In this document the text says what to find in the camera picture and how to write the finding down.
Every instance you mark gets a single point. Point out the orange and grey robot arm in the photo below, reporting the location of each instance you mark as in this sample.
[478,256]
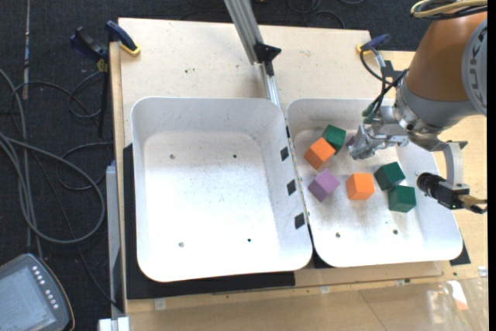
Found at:
[441,58]

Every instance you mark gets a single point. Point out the green cube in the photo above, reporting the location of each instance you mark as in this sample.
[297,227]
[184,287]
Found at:
[335,135]
[401,199]
[389,176]

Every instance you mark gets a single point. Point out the pale wood board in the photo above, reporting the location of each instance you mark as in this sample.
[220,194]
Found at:
[193,66]

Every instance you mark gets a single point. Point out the black cylinder on white bracket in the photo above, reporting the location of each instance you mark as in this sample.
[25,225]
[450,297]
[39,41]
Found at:
[441,190]

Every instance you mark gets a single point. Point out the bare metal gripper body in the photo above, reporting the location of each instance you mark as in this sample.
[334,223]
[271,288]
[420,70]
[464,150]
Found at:
[387,126]

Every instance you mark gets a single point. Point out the orange cube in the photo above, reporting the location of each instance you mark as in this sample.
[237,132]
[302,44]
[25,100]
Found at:
[318,153]
[359,187]

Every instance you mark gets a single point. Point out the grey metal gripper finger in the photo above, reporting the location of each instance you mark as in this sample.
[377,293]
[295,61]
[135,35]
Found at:
[375,149]
[358,145]

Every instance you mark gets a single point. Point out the purple cube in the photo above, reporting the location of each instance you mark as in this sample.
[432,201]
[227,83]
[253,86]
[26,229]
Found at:
[323,185]
[351,141]

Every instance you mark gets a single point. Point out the white plastic tray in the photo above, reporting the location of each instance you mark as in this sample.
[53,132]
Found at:
[368,232]
[209,197]

